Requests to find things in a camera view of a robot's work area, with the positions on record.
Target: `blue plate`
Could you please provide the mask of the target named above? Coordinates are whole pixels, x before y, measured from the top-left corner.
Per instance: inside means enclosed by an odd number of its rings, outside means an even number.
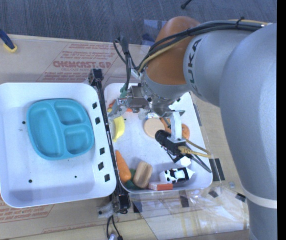
[[[26,123],[33,148],[42,158],[67,159],[93,147],[94,132],[88,114],[73,99],[45,99],[32,104]]]

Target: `white tray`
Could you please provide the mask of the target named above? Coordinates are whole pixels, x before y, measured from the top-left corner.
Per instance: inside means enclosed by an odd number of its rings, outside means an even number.
[[[23,123],[27,109],[36,101],[52,98],[74,99],[84,106],[95,136],[90,151],[52,161],[41,158],[33,149]],[[105,126],[93,87],[83,83],[0,85],[0,194],[9,206],[23,208],[105,197],[115,187]]]
[[[106,107],[108,107],[113,100],[119,97],[119,90],[123,87],[123,85],[123,83],[112,83],[105,88],[104,96]],[[181,97],[181,100],[179,102],[174,102],[170,108],[173,110],[185,111],[185,113],[181,116],[181,120],[182,123],[186,124],[190,129],[189,140],[205,148],[190,94],[188,92],[185,93]],[[171,168],[179,168],[179,166],[173,163],[160,144],[154,138],[151,138],[145,134],[143,129],[144,120],[140,120],[138,118],[138,114],[125,112],[123,117],[125,118],[125,132],[116,142],[113,143],[113,146],[115,150],[119,150],[121,152],[130,169],[136,169],[140,161],[145,161],[153,167],[153,173],[150,181],[157,182],[159,181],[160,172],[169,170]],[[195,151],[201,152],[194,147],[191,148]],[[201,156],[200,158],[210,168],[209,159]],[[213,174],[204,170],[195,161],[192,161],[188,168],[195,171],[195,174],[185,183],[175,185],[174,190],[203,189],[212,183]],[[154,192],[154,190],[149,189],[127,190],[130,193]]]

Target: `clear packing tape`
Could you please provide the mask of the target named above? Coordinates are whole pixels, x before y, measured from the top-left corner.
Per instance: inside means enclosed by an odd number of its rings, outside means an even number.
[[[130,198],[159,240],[249,229],[245,198],[222,185]]]

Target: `gray carpet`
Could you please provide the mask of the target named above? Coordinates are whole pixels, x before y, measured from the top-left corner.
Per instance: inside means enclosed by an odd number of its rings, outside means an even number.
[[[0,28],[9,34],[111,42],[126,33],[131,44],[156,37],[175,16],[200,22],[277,21],[277,0],[0,0]]]

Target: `white band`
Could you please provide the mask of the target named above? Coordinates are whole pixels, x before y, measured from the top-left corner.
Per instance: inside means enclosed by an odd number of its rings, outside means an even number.
[[[259,206],[272,208],[272,209],[277,209],[277,200],[272,200],[272,199],[267,199],[267,198],[256,196],[256,195],[248,192],[244,188],[243,185],[242,185],[242,188],[244,190],[245,197],[247,199],[249,199],[250,201],[252,201],[253,203],[255,203],[255,204],[259,205]]]

